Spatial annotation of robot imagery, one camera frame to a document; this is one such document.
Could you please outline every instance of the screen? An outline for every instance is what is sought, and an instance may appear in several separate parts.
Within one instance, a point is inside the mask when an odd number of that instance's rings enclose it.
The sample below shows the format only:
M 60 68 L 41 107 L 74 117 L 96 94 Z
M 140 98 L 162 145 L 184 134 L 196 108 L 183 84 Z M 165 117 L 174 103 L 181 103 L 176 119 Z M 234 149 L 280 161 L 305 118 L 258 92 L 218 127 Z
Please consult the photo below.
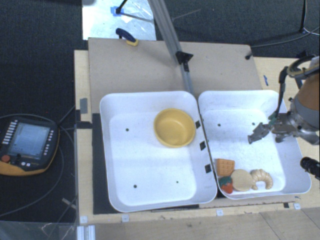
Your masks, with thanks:
M 20 122 L 17 125 L 9 155 L 40 159 L 47 141 L 50 128 Z

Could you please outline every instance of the bowl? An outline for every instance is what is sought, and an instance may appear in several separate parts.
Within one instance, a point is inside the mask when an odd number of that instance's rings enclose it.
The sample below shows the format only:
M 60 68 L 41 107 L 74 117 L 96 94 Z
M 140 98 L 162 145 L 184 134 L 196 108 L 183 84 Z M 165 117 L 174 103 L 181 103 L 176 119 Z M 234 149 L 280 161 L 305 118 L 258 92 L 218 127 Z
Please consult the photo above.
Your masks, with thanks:
M 170 148 L 180 148 L 192 142 L 196 135 L 193 119 L 184 111 L 168 108 L 160 111 L 153 122 L 158 141 Z

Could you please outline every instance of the red button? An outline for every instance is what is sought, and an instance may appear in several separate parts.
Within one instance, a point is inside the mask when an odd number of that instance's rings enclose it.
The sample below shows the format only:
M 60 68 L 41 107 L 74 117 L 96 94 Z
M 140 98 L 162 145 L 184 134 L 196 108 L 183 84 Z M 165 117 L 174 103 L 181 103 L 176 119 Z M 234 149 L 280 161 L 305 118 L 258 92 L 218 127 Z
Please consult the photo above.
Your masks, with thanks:
M 5 154 L 1 157 L 1 161 L 4 163 L 9 163 L 10 162 L 10 156 Z

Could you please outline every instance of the white tray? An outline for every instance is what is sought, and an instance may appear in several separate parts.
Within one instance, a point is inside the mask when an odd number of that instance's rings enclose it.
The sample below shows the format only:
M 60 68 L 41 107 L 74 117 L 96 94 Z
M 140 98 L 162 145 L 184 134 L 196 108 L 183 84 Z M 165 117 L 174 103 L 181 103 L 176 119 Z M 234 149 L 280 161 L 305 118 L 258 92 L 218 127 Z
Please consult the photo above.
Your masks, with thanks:
M 202 126 L 185 147 L 157 140 L 154 119 L 168 108 L 201 121 L 196 99 L 185 91 L 113 93 L 100 102 L 109 200 L 120 212 L 201 204 L 217 194 L 208 148 L 200 147 Z
M 301 194 L 311 187 L 309 174 L 300 167 L 302 154 L 294 137 L 276 143 L 275 135 L 269 133 L 262 140 L 248 143 L 247 136 L 255 127 L 260 122 L 269 122 L 268 116 L 278 105 L 278 96 L 271 90 L 205 91 L 199 96 L 199 110 L 213 161 L 234 160 L 235 169 L 248 172 L 263 169 L 273 178 L 269 190 L 259 181 L 258 190 L 222 192 L 230 199 Z M 283 102 L 280 113 L 285 112 Z

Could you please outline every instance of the yellow and blue clamp handle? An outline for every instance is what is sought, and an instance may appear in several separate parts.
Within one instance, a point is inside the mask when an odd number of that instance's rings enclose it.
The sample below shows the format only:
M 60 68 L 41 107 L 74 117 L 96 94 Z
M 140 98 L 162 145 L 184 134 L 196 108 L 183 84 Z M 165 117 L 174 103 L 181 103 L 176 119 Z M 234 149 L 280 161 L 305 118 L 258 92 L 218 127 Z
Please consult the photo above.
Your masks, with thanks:
M 131 46 L 137 46 L 138 45 L 138 39 L 134 38 L 129 32 L 125 31 L 122 28 L 117 28 L 115 30 L 115 33 L 119 35 L 120 38 L 125 38 L 126 43 Z

